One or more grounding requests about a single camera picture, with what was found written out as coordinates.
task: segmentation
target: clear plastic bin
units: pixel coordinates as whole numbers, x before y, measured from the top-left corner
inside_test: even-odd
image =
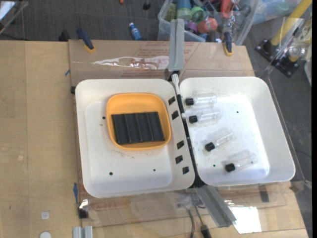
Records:
[[[165,16],[167,14],[168,8],[170,4],[174,0],[166,0],[163,4],[159,14],[159,30],[158,30],[158,41],[168,41],[169,35],[170,35],[170,22],[165,20]],[[259,0],[237,0],[240,6],[243,6],[245,4],[249,5],[251,7],[250,14],[246,17],[244,26],[242,29],[237,33],[234,39],[234,43],[236,45],[242,45],[251,26],[253,25],[253,18],[255,16],[255,13],[257,11]],[[206,40],[192,32],[185,31],[185,42],[205,42]]]
[[[260,0],[253,24],[290,14],[301,0]]]

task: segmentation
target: wooden table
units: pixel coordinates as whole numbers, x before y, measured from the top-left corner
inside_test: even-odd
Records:
[[[245,47],[236,50],[248,57]],[[43,231],[65,238],[81,226],[73,193],[78,170],[69,69],[67,43],[0,41],[0,238],[37,238]],[[287,205],[259,210],[266,229],[276,231],[239,235],[231,226],[211,229],[212,237],[308,237],[295,195],[287,188]],[[189,221],[94,228],[94,238],[171,233],[187,238],[177,234]],[[202,236],[197,232],[195,237]]]

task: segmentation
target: test tube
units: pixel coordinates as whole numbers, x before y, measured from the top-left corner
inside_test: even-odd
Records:
[[[227,172],[232,172],[234,170],[247,168],[251,165],[256,164],[257,162],[258,158],[254,153],[250,153],[249,151],[242,151],[231,155],[224,168]]]
[[[213,107],[217,103],[217,96],[214,93],[197,94],[185,100],[186,105],[195,107]]]
[[[221,113],[217,109],[202,109],[196,115],[189,116],[190,123],[218,121],[221,118]]]
[[[221,133],[215,140],[212,142],[209,142],[208,144],[205,145],[205,149],[207,151],[211,151],[215,149],[216,147],[219,147],[221,145],[224,145],[236,138],[235,134],[233,131],[228,130],[226,132]]]

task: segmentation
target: cable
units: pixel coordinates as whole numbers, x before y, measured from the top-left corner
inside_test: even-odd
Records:
[[[311,157],[308,153],[306,153],[306,152],[303,152],[303,151],[300,151],[300,150],[296,150],[296,149],[295,149],[295,152],[302,153],[302,154],[306,155],[307,157],[312,158],[312,157]]]
[[[205,224],[203,223],[202,217],[201,217],[200,214],[199,214],[199,211],[198,211],[198,209],[197,209],[197,206],[195,206],[195,209],[196,209],[197,215],[198,215],[198,217],[199,217],[199,219],[200,219],[200,222],[202,223],[202,226],[200,227],[200,232],[202,233],[202,235],[203,235],[204,238],[211,238],[211,235],[210,235],[210,232],[209,232],[209,228],[208,228],[207,225],[205,225]]]
[[[194,237],[194,232],[195,232],[195,221],[194,221],[194,217],[193,217],[193,215],[192,215],[190,210],[188,210],[188,213],[189,213],[190,220],[192,221],[192,230],[190,232],[190,238],[193,238]]]
[[[7,37],[9,37],[9,38],[12,38],[12,39],[14,39],[14,40],[18,40],[18,41],[29,41],[28,39],[24,39],[24,38],[16,38],[16,37],[14,37],[14,36],[12,36],[12,35],[5,34],[5,33],[2,33],[1,35],[3,35],[3,36],[7,36]]]

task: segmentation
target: floor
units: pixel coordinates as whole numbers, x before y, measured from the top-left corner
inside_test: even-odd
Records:
[[[81,27],[92,39],[132,40],[128,25],[134,22],[147,40],[156,40],[159,30],[158,13],[165,0],[151,0],[151,9],[145,12],[146,0],[25,0],[29,2],[14,25],[0,35],[1,39],[58,41],[63,30],[77,38]],[[252,26],[243,45],[246,46],[255,70],[271,88],[277,99],[280,117],[289,141],[297,172],[293,181],[302,216],[313,237],[312,222],[312,88],[303,66],[288,78],[264,59],[255,47],[270,38],[281,26],[283,18]]]

